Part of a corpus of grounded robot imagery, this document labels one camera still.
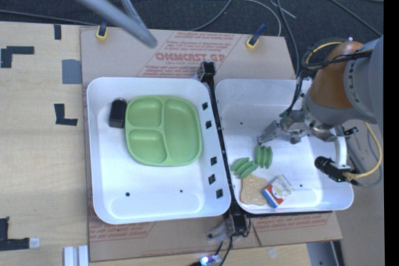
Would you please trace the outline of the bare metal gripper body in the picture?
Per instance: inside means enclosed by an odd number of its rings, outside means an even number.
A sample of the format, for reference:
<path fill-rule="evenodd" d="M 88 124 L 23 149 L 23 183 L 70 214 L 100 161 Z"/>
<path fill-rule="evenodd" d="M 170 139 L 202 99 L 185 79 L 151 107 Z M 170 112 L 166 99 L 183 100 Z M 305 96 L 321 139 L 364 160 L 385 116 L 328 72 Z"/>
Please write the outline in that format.
<path fill-rule="evenodd" d="M 332 131 L 333 126 L 320 122 L 304 110 L 286 110 L 279 117 L 283 132 L 288 133 L 289 136 L 291 132 L 301 131 L 302 138 L 314 136 L 324 142 L 333 142 L 337 139 L 337 135 Z"/>

